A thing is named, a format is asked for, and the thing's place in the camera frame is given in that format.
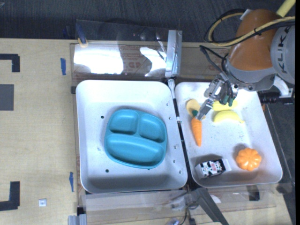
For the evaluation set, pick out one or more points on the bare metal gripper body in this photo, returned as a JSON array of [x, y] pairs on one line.
[[214, 88]]

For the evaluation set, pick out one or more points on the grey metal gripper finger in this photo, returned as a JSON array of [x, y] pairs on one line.
[[204, 109]]

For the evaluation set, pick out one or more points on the orange carrot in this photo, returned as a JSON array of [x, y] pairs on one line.
[[197, 130]]

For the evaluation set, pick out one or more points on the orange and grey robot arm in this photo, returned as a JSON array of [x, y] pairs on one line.
[[252, 48]]

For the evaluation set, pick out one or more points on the yellow round slice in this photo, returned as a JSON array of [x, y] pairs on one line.
[[192, 104]]

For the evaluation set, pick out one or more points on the yellow banana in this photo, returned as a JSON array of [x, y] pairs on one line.
[[226, 116], [219, 106]]

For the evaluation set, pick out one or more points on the white plastic tray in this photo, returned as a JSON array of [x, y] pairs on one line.
[[222, 137], [93, 125]]

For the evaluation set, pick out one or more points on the cow print carton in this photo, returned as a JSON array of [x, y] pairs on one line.
[[212, 169]]

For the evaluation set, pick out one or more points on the orange pumpkin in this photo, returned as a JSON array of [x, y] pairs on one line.
[[248, 159]]

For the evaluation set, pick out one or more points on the blue divided plate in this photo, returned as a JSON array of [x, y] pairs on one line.
[[134, 146]]

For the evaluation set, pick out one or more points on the black cylinder on white bracket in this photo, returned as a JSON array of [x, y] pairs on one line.
[[282, 92]]

